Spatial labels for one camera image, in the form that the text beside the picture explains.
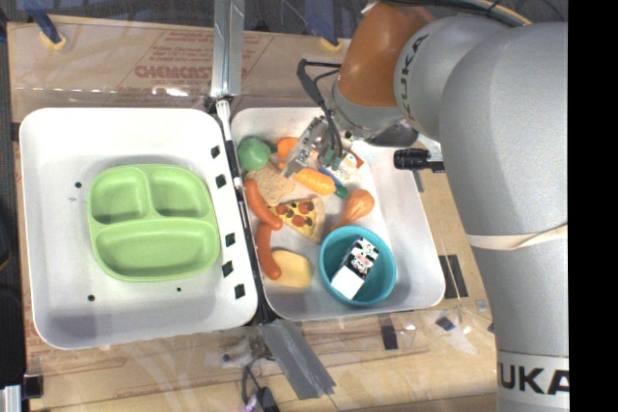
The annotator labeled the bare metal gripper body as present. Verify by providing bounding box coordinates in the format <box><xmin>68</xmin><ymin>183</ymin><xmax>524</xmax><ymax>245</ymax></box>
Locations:
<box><xmin>295</xmin><ymin>114</ymin><xmax>362</xmax><ymax>161</ymax></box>

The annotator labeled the small orange toy vegetable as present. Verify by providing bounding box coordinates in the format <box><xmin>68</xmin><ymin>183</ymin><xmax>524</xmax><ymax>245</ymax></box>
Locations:
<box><xmin>275</xmin><ymin>136</ymin><xmax>301</xmax><ymax>161</ymax></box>

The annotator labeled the orange carrot with green end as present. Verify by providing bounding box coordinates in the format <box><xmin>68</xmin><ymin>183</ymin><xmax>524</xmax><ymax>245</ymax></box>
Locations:
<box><xmin>291</xmin><ymin>166</ymin><xmax>350</xmax><ymax>201</ymax></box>

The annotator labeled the brown bread slice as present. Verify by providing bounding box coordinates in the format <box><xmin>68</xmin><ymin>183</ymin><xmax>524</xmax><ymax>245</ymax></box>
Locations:
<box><xmin>250</xmin><ymin>163</ymin><xmax>297</xmax><ymax>208</ymax></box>

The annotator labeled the green toy vegetable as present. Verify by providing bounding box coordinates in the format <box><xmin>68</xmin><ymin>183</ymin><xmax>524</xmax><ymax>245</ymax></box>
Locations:
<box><xmin>236</xmin><ymin>135</ymin><xmax>273</xmax><ymax>173</ymax></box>

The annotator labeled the small white and red carton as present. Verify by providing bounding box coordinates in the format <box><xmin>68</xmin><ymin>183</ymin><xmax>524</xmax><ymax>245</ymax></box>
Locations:
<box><xmin>318</xmin><ymin>149</ymin><xmax>366</xmax><ymax>185</ymax></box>

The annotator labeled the pizza slice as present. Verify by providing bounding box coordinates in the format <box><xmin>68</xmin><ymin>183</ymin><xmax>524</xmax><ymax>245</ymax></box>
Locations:
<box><xmin>267</xmin><ymin>196</ymin><xmax>327</xmax><ymax>245</ymax></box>

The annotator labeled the orange sausage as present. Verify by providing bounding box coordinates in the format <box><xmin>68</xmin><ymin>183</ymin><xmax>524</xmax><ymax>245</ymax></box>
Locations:
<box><xmin>255</xmin><ymin>222</ymin><xmax>283</xmax><ymax>282</ymax></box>
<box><xmin>242</xmin><ymin>178</ymin><xmax>284</xmax><ymax>232</ymax></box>

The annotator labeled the white cow print carton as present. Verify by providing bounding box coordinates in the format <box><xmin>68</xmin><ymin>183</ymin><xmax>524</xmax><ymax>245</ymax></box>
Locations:
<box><xmin>329</xmin><ymin>236</ymin><xmax>381</xmax><ymax>301</ymax></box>

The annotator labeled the white plastic tray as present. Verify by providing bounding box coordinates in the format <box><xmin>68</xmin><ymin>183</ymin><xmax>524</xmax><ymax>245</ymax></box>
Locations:
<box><xmin>17</xmin><ymin>106</ymin><xmax>260</xmax><ymax>350</ymax></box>
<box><xmin>230</xmin><ymin>105</ymin><xmax>447</xmax><ymax>323</ymax></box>

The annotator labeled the teal bowl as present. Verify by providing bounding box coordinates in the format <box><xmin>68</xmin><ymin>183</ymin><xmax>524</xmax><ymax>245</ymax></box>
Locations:
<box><xmin>318</xmin><ymin>225</ymin><xmax>399</xmax><ymax>308</ymax></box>

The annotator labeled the green divided plate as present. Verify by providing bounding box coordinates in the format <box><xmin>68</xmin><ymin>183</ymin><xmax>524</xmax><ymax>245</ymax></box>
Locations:
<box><xmin>86</xmin><ymin>163</ymin><xmax>222</xmax><ymax>283</ymax></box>

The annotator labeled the brown cardboard board red print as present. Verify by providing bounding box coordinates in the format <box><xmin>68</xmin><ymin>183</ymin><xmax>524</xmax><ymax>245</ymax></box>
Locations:
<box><xmin>6</xmin><ymin>14</ymin><xmax>499</xmax><ymax>412</ymax></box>

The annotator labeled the black cylinder on white bracket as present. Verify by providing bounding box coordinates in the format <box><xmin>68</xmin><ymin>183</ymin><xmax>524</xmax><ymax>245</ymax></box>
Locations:
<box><xmin>392</xmin><ymin>140</ymin><xmax>446</xmax><ymax>174</ymax></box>

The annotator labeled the black block with thin wires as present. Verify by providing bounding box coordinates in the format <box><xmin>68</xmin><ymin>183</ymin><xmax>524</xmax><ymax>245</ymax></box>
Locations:
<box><xmin>252</xmin><ymin>385</ymin><xmax>282</xmax><ymax>412</ymax></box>

